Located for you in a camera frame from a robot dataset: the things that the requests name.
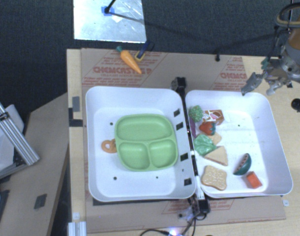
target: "toy food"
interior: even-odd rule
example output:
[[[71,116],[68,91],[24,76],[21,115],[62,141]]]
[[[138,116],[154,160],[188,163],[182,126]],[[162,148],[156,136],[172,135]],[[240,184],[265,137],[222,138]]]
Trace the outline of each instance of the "toy food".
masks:
[[[194,122],[199,122],[203,118],[203,110],[197,105],[189,109],[188,115],[194,120]]]
[[[249,174],[247,174],[246,179],[248,180],[248,182],[254,189],[262,186],[262,183],[259,181],[255,172],[253,172],[253,171],[251,171]]]
[[[246,153],[241,163],[239,164],[239,166],[237,167],[237,169],[234,171],[233,174],[237,176],[244,175],[249,170],[251,164],[252,164],[252,159],[250,158],[250,155]]]
[[[120,162],[132,171],[155,171],[173,166],[178,144],[172,123],[162,115],[135,114],[115,124]]]
[[[191,131],[193,138],[196,138],[197,137],[196,125],[195,125],[194,120],[191,117],[189,118],[189,126],[190,126],[190,131]]]
[[[205,159],[209,159],[213,162],[228,166],[228,155],[224,146],[220,146],[214,151],[204,156]]]
[[[226,179],[227,173],[225,171],[208,165],[205,167],[205,172],[201,178],[201,183],[223,191],[227,187]]]
[[[217,145],[222,139],[222,137],[217,132],[215,132],[213,136],[208,137],[212,140],[214,145]]]
[[[215,150],[217,147],[212,143],[212,140],[204,135],[200,134],[194,139],[194,148],[202,156]]]
[[[137,73],[141,74],[141,70],[135,61],[135,59],[132,57],[132,55],[127,50],[123,50],[121,46],[116,47],[116,51],[120,53],[120,58],[133,70],[135,70]]]
[[[215,133],[215,122],[203,122],[199,126],[200,131],[203,131],[206,135],[212,136]]]
[[[224,121],[221,110],[205,110],[203,112],[203,122],[214,121],[216,125],[220,125]]]
[[[102,149],[108,153],[116,153],[116,144],[115,139],[112,140],[104,140],[101,144]]]

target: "sticker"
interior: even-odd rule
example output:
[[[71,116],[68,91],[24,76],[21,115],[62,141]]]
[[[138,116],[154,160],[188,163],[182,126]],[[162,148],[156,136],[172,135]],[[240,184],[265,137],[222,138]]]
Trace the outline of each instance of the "sticker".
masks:
[[[134,56],[137,51],[129,51]],[[142,74],[138,74],[121,60],[116,50],[109,51],[83,77],[83,87],[113,86],[139,88],[147,77],[159,66],[167,53],[145,52],[142,62],[138,63]]]
[[[169,201],[165,206],[162,214],[173,214],[179,213],[183,210],[186,210],[189,207],[188,201],[185,200],[177,200],[177,201]]]
[[[79,220],[80,219],[80,213],[79,212],[73,212],[72,213],[72,220]]]
[[[288,200],[282,200],[282,202],[284,207],[288,207],[290,205]]]
[[[234,202],[234,199],[210,200],[210,210],[229,210]]]
[[[242,57],[231,57],[209,90],[240,91],[246,80]]]

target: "wooden table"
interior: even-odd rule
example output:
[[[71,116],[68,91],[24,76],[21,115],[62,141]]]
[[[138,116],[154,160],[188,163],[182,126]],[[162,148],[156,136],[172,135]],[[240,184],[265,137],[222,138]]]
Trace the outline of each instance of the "wooden table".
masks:
[[[0,184],[0,191],[9,190],[0,236],[51,235],[68,163],[67,94],[31,113],[25,137],[40,160]],[[44,206],[35,209],[43,195]]]
[[[255,71],[261,73],[260,62],[263,57],[242,57],[247,76]],[[72,109],[74,96],[82,95],[81,92],[81,51],[67,51],[68,66],[68,107]],[[276,91],[275,95],[267,97],[276,126],[280,135],[290,172],[293,178],[294,187],[290,194],[283,197],[289,202],[289,206],[284,207],[286,220],[262,221],[252,223],[235,223],[222,225],[198,226],[195,235],[300,235],[300,113],[291,108],[291,102],[295,98],[300,98],[300,85],[293,83],[293,88],[282,87]],[[266,82],[255,90],[265,94],[269,88]],[[82,99],[80,97],[80,108],[73,112],[73,119],[82,119]],[[84,184],[84,159],[83,153],[83,131],[82,127],[70,128],[70,170],[71,170],[71,201],[73,222],[86,220],[85,206],[85,184]],[[124,231],[89,234],[90,236],[138,236],[142,231]]]

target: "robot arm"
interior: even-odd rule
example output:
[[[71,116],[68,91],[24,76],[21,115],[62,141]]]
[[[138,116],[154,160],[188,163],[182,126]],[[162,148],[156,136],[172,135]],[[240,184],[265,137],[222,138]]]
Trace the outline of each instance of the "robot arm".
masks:
[[[283,20],[283,15],[290,10],[300,8],[300,3],[293,3],[281,10],[276,16],[275,22],[277,26],[285,28],[282,32],[287,32],[289,37],[286,43],[281,48],[281,53],[278,59],[272,59],[268,55],[262,62],[262,74],[251,75],[247,80],[246,85],[241,89],[242,95],[253,91],[263,79],[268,82],[270,88],[267,90],[267,95],[272,95],[275,91],[286,85],[292,87],[291,81],[300,83],[300,16],[297,21],[289,22]],[[276,34],[275,43],[277,45],[279,34]]]

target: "black cable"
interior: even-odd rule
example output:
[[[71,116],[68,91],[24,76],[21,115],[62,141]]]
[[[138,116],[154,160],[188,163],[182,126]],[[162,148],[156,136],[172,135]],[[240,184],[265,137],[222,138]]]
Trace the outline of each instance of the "black cable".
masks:
[[[271,57],[273,55],[273,52],[274,52],[274,50],[275,50],[275,48],[277,46],[277,43],[279,41],[280,36],[282,34],[285,34],[285,33],[289,34],[288,29],[283,29],[283,30],[280,30],[280,31],[278,31],[278,29],[279,29],[279,26],[275,26],[274,27],[273,45],[272,45],[271,51],[267,55],[268,61],[270,61],[270,59],[271,59]]]
[[[207,214],[204,213],[204,216],[202,218],[198,218],[198,217],[199,217],[199,215],[196,216],[196,220],[202,221],[202,220],[204,220],[207,217]]]
[[[140,236],[144,235],[144,234],[147,233],[147,232],[157,232],[157,233],[161,233],[161,234],[163,234],[163,235],[169,235],[169,234],[170,234],[170,233],[167,232],[167,231],[162,231],[162,230],[157,230],[157,229],[148,229],[148,230],[143,231],[143,232],[140,234]]]
[[[300,2],[291,3],[285,6],[284,8],[282,8],[282,10],[275,17],[276,24],[281,27],[300,28],[300,21],[290,22],[289,20],[283,20],[284,13],[296,8],[300,8]]]
[[[194,236],[195,230],[196,230],[196,218],[194,218],[193,232],[192,232],[191,236]]]

